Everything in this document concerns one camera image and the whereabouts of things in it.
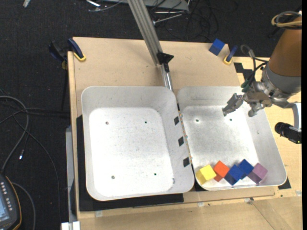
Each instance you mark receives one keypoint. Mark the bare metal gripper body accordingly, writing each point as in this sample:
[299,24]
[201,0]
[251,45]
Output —
[260,95]

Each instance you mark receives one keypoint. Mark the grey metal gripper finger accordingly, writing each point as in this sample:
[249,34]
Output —
[254,109]
[233,104]

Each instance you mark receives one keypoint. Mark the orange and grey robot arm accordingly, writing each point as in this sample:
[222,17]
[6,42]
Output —
[286,54]

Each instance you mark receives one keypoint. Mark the white plastic tray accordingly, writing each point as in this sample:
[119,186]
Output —
[216,140]
[132,150]

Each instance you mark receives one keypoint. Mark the blue cube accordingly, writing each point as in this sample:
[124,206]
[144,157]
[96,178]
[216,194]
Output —
[235,173]
[217,46]
[246,166]

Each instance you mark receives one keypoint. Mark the purple cube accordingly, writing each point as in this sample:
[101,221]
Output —
[260,171]

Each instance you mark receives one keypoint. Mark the orange cube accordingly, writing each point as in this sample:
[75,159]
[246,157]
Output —
[221,168]

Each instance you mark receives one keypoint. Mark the yellow cube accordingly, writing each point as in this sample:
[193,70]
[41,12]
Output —
[207,172]

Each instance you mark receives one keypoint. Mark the pale wood board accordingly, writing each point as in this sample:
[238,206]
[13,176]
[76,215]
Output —
[120,66]

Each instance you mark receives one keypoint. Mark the black cylinder on white bracket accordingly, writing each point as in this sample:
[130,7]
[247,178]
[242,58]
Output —
[289,131]

